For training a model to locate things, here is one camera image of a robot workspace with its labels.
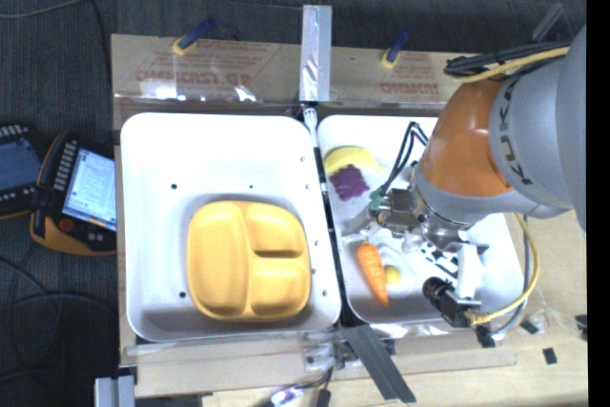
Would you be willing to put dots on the brown cardboard board red print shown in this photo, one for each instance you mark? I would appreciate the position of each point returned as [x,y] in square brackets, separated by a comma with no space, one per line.
[267,67]

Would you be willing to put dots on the small yellow ball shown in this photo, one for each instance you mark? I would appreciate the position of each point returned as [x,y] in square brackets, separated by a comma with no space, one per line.
[392,275]

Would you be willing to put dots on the white plastic tray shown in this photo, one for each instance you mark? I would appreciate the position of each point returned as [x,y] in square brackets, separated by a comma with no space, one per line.
[214,157]
[414,300]

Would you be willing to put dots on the black cylinder on white bracket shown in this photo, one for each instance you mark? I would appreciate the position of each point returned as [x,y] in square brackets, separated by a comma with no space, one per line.
[448,295]

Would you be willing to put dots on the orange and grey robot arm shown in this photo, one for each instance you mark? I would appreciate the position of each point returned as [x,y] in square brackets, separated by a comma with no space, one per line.
[476,148]

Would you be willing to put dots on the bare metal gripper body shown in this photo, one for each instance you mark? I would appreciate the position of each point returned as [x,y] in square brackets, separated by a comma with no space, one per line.
[405,212]

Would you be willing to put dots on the yellow divided plate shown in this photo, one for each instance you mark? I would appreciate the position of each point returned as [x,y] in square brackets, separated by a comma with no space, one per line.
[248,262]

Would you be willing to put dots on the yellow banana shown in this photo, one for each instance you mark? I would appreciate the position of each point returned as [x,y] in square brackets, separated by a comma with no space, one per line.
[350,155]

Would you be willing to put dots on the orange carrot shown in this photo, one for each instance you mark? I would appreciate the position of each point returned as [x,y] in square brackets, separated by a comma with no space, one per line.
[372,269]

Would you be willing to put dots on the purple grapes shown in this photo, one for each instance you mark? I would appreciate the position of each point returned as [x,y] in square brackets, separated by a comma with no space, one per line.
[350,182]

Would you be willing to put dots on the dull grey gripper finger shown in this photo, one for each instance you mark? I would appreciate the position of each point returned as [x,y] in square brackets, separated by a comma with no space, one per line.
[361,220]

